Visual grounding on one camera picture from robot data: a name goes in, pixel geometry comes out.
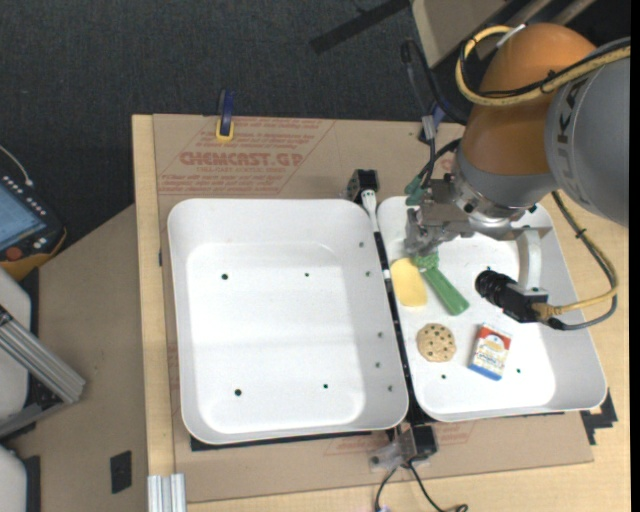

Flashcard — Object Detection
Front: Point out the black cylinder on white bracket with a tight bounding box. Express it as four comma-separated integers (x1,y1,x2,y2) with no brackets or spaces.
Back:
474,224,554,324

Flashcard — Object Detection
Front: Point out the green toy vegetable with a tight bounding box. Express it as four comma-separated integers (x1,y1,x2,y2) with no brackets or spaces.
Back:
411,250,471,317

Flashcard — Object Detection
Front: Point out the pale yellow toy food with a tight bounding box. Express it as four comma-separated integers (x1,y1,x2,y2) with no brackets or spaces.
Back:
389,257,430,308

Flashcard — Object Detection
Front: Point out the white plastic tray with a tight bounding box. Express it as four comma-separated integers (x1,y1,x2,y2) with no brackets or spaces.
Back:
375,194,609,424
166,197,411,446

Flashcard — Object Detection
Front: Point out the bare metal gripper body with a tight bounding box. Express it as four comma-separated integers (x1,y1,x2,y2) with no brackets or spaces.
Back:
415,177,526,241

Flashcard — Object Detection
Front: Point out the thin black and white rod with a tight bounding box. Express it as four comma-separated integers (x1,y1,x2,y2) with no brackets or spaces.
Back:
360,188,419,427

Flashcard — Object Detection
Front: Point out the brown cardboard board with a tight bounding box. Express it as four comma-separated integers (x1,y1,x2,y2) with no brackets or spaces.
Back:
151,113,596,504

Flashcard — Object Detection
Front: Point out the brown toy biscuit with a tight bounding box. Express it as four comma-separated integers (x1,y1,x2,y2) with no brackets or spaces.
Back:
415,322,457,364

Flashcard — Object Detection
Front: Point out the red white and blue carton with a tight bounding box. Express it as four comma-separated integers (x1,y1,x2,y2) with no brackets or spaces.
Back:
467,322,514,382

